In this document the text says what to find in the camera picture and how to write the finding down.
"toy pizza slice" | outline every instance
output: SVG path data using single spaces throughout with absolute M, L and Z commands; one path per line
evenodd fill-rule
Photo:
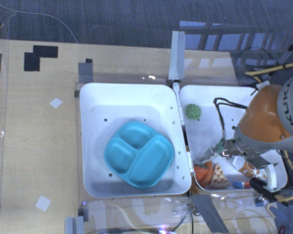
M 230 182 L 225 177 L 224 172 L 218 163 L 215 164 L 213 176 L 209 186 L 212 188 L 226 188 L 230 186 Z

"wooden surface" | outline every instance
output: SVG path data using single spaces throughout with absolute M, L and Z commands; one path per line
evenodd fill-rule
M 33 52 L 33 45 L 58 46 L 59 56 L 41 58 L 40 72 L 24 72 L 24 53 Z M 170 50 L 29 41 L 9 41 L 7 46 L 1 48 L 9 62 L 0 234 L 63 234 L 65 218 L 76 217 L 79 206 L 74 98 L 78 62 L 93 59 L 95 79 L 107 79 L 116 74 L 120 78 L 135 77 L 139 81 L 143 78 L 151 80 L 148 76 L 165 80 Z M 212 59 L 228 57 L 223 53 L 209 55 Z M 191 72 L 196 71 L 193 76 L 202 74 L 207 80 L 222 76 L 228 83 L 235 84 L 232 66 L 219 67 L 210 63 L 213 69 L 209 71 L 207 67 L 195 64 L 199 59 L 207 58 L 206 52 L 186 51 L 185 56 L 191 60 L 187 68 L 192 65 Z M 63 102 L 57 109 L 49 104 L 56 98 Z M 51 200 L 46 212 L 35 207 L 41 195 Z M 99 203 L 98 214 L 99 210 L 103 211 Z M 154 205 L 145 207 L 149 207 L 150 214 L 156 213 Z M 171 212 L 171 207 L 163 206 L 161 210 L 163 212 L 158 210 L 157 214 Z M 111 215 L 113 212 L 109 211 L 102 215 L 106 223 L 113 222 L 109 218 Z M 232 214 L 226 220 L 232 233 L 239 226 L 248 227 L 251 223 L 247 215 L 238 222 L 235 222 L 236 218 L 239 217 Z M 195 218 L 195 222 L 195 233 L 208 233 L 202 220 Z M 190 224 L 181 228 L 186 228 L 188 233 Z

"metal bracket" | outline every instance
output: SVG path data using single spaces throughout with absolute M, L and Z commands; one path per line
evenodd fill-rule
M 84 234 L 84 217 L 67 217 L 65 219 L 65 234 Z
M 185 69 L 186 37 L 184 31 L 173 31 L 168 80 L 182 80 Z

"white cable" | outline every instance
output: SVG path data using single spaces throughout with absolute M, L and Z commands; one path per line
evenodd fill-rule
M 21 14 L 28 14 L 28 15 L 37 15 L 37 16 L 45 16 L 45 17 L 50 17 L 50 18 L 53 18 L 57 21 L 59 21 L 61 24 L 63 24 L 67 29 L 68 31 L 70 32 L 70 34 L 73 36 L 73 38 L 75 39 L 76 43 L 78 43 L 77 41 L 77 38 L 75 37 L 74 33 L 71 31 L 71 29 L 63 22 L 61 21 L 60 19 L 54 17 L 54 16 L 51 16 L 51 15 L 47 15 L 47 14 L 43 14 L 43 13 L 33 13 L 33 12 L 25 12 L 25 11 L 19 11 L 19 10 L 14 10 L 14 9 L 10 9 L 8 7 L 5 7 L 3 6 L 2 4 L 0 4 L 0 6 L 6 10 L 10 10 L 10 11 L 13 11 L 13 12 L 17 12 L 17 13 L 21 13 Z

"white object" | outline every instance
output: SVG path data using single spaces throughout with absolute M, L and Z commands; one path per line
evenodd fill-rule
M 197 160 L 201 160 L 202 156 L 210 146 L 215 146 L 221 139 L 222 129 L 220 125 L 217 110 L 213 104 L 214 98 L 222 97 L 232 102 L 248 106 L 252 98 L 253 88 L 248 87 L 225 87 L 225 86 L 185 86 L 180 91 L 181 104 L 183 106 L 184 115 L 188 104 L 196 104 L 201 108 L 200 120 L 193 120 L 185 117 L 185 127 L 188 136 L 189 149 L 191 151 L 192 160 L 195 164 Z M 220 106 L 220 111 L 225 121 L 227 138 L 232 138 L 234 130 L 232 126 L 237 126 L 245 110 L 233 108 L 229 106 Z M 271 150 L 261 155 L 271 164 L 276 164 L 274 169 L 277 177 L 277 187 L 283 188 L 287 183 L 287 174 L 282 161 L 282 157 Z M 218 163 L 231 185 L 223 192 L 228 191 L 246 191 L 247 189 L 237 189 L 233 186 L 235 180 L 248 181 L 250 178 L 241 174 L 234 168 L 225 158 L 218 156 L 213 160 Z M 219 192 L 219 189 L 203 188 L 210 192 Z
M 163 85 L 89 83 L 80 91 L 84 187 L 93 197 L 178 195 L 191 186 L 178 104 Z M 146 190 L 130 186 L 104 162 L 111 137 L 125 123 L 140 121 L 170 140 L 174 159 L 161 180 Z
M 44 196 L 40 196 L 37 203 L 36 203 L 36 207 L 44 212 L 46 212 L 46 210 L 48 209 L 49 205 L 51 203 L 50 199 L 47 199 Z
M 57 109 L 62 103 L 63 101 L 61 101 L 59 98 L 55 98 L 53 101 L 50 102 L 50 105 Z

